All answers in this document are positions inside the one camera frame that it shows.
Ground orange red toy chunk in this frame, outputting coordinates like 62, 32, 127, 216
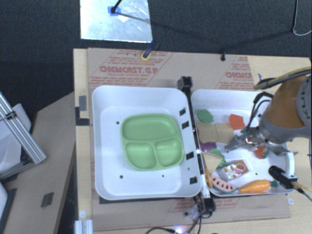
229, 114, 246, 131

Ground purple toy grapes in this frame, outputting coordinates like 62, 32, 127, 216
199, 142, 217, 153

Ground red and green toy strawberry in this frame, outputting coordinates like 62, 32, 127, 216
253, 145, 270, 159

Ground tan and green toy sandwich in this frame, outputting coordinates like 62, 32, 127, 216
202, 148, 229, 171

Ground thin black and white rod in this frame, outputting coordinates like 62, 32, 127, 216
184, 86, 211, 200

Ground black cylinder on white bracket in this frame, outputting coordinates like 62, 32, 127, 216
268, 145, 299, 190

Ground white plastic tray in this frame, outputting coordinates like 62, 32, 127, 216
92, 85, 203, 201
191, 89, 297, 198

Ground white and orange small carton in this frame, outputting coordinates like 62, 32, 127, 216
218, 159, 253, 181

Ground green divided plate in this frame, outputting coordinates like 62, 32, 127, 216
120, 113, 185, 172

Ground brown cardboard board red print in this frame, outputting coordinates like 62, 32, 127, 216
87, 48, 292, 232

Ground orange toy sausage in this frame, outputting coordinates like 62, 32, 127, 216
204, 167, 214, 189

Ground green dotted toy vegetable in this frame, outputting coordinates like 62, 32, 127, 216
196, 109, 214, 122

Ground tan toy bread slice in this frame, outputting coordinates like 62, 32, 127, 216
195, 121, 219, 144
214, 122, 235, 144

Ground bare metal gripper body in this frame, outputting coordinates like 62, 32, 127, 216
242, 127, 274, 149

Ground pink toy watermelon slice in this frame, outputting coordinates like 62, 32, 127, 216
210, 175, 238, 194

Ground orange toy carrot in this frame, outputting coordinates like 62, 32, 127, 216
239, 179, 279, 194

